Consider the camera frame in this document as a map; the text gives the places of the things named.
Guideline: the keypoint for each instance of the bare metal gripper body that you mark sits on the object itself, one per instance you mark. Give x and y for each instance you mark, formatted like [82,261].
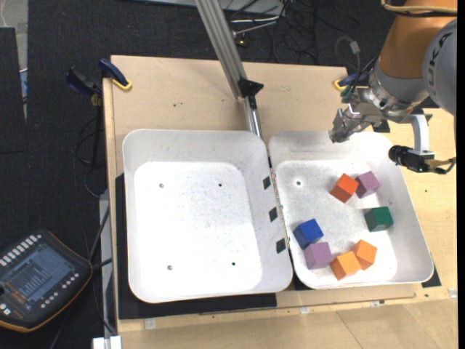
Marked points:
[378,107]

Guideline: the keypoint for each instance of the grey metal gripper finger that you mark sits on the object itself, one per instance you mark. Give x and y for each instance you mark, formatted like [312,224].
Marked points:
[336,129]
[351,126]

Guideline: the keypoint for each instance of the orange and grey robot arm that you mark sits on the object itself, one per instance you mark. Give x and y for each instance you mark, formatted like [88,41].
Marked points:
[410,46]

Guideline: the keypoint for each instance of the orange cube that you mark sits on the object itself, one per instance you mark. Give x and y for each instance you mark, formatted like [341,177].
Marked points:
[345,265]
[365,253]
[344,187]

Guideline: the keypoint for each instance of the purple cube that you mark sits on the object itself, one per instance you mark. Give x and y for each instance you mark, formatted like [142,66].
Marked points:
[367,184]
[318,255]

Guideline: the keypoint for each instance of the white plastic tray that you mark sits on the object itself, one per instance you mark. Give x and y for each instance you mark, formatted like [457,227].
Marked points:
[196,224]
[327,209]

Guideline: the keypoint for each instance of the green cube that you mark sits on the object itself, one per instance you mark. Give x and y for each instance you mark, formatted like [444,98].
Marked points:
[378,219]

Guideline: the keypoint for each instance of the blue cube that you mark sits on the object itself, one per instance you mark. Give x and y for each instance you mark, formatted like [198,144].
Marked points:
[307,233]

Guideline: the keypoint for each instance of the pale wood board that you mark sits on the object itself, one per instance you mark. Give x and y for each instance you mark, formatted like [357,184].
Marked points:
[181,100]

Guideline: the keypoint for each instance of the black cylinder on white bracket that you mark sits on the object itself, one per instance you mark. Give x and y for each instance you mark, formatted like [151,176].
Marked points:
[408,156]

